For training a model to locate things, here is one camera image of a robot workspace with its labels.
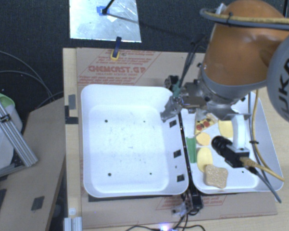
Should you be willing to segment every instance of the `wooden table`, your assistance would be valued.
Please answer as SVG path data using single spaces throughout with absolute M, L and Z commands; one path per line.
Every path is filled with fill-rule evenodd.
M 24 139 L 38 162 L 0 181 L 0 231 L 49 230 L 65 170 L 63 99 L 30 113 Z M 42 205 L 31 210 L 35 199 Z

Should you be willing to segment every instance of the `yellow cable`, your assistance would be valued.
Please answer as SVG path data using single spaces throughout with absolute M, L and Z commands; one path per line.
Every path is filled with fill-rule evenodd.
M 204 13 L 221 19 L 228 19 L 227 14 L 215 14 L 212 12 L 204 11 Z M 289 25 L 289 18 L 261 18 L 261 17 L 243 17 L 243 16 L 231 16 L 231 20 L 242 22 L 254 22 L 254 23 L 266 23 L 266 24 L 286 24 Z
M 279 176 L 278 174 L 276 174 L 274 171 L 259 165 L 258 163 L 254 162 L 253 160 L 251 160 L 250 158 L 246 157 L 246 156 L 242 156 L 240 158 L 240 161 L 243 163 L 244 166 L 249 166 L 249 167 L 257 167 L 261 170 L 264 170 L 265 172 L 267 172 L 268 174 L 271 174 L 272 176 L 276 177 L 277 179 L 284 181 L 284 178 L 282 178 L 281 176 Z
M 251 132 L 252 132 L 254 141 L 256 141 L 256 138 L 255 138 L 255 114 L 256 114 L 256 110 L 257 110 L 257 106 L 258 106 L 258 100 L 259 100 L 259 90 L 257 89 L 256 92 L 255 92 L 255 101 L 254 101 L 254 107 L 253 107 L 253 112 L 252 112 L 252 120 L 251 120 Z M 254 144 L 254 147 L 255 147 L 256 153 L 258 154 L 261 162 L 264 164 L 264 166 L 266 168 L 270 169 L 270 167 L 264 161 L 264 159 L 263 159 L 263 157 L 262 157 L 262 155 L 261 155 L 261 153 L 259 151 L 258 145 Z

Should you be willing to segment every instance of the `blue clip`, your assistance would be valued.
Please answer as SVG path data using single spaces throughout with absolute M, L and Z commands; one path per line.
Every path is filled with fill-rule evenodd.
M 103 10 L 104 8 L 106 8 L 106 7 L 105 7 L 105 6 L 97 6 L 97 7 L 96 7 L 97 13 L 98 13 L 99 15 L 106 15 L 106 14 L 103 14 L 103 13 L 102 13 L 102 10 Z
M 119 55 L 120 55 L 119 47 L 120 47 L 121 41 L 122 41 L 121 37 L 116 37 L 115 47 L 114 47 L 114 50 L 112 50 L 111 57 L 110 57 L 114 61 L 116 61 L 119 58 Z

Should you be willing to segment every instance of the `empty white tray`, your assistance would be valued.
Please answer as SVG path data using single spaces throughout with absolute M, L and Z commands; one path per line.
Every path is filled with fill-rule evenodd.
M 171 95 L 161 87 L 82 90 L 84 186 L 90 195 L 172 195 L 187 189 L 178 118 L 160 119 Z

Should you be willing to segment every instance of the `cheese slice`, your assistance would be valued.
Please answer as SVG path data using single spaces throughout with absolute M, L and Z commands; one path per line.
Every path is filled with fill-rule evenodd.
M 233 125 L 232 121 L 222 121 L 218 120 L 218 126 L 221 136 L 226 138 L 233 137 Z
M 197 165 L 201 172 L 205 171 L 205 167 L 213 164 L 213 155 L 209 148 L 202 147 L 197 154 Z
M 211 142 L 211 137 L 209 136 L 209 134 L 207 133 L 199 133 L 196 137 L 198 144 L 203 145 L 203 146 L 207 146 L 210 144 Z

